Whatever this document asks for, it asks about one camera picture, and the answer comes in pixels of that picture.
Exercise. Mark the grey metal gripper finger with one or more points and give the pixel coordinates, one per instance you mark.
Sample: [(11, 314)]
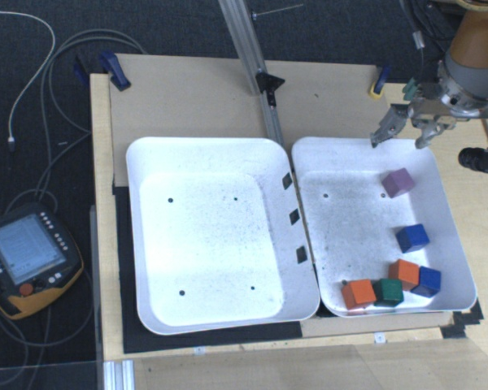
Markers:
[(390, 124), (429, 134)]

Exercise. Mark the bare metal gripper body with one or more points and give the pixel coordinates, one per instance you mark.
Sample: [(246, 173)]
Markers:
[(435, 104)]

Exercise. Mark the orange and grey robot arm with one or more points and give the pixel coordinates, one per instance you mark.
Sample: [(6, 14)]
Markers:
[(471, 43)]

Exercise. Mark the purple cube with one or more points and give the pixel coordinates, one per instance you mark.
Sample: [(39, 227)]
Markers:
[(397, 183)]

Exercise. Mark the blue cube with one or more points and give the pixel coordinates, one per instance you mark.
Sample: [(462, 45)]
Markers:
[(412, 238), (428, 282)]

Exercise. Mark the white plastic tray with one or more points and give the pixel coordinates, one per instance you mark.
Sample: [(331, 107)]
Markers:
[(211, 238), (349, 234)]

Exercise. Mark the orange cube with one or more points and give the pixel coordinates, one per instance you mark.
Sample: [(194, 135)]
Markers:
[(358, 294), (404, 274)]

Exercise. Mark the green cube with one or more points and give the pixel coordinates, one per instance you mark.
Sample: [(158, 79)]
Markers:
[(389, 293)]

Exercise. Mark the brown cardboard board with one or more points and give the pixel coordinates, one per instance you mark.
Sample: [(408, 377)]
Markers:
[(187, 104)]

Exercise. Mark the black cylinder on white bracket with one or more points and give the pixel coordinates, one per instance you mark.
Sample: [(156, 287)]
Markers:
[(477, 160)]

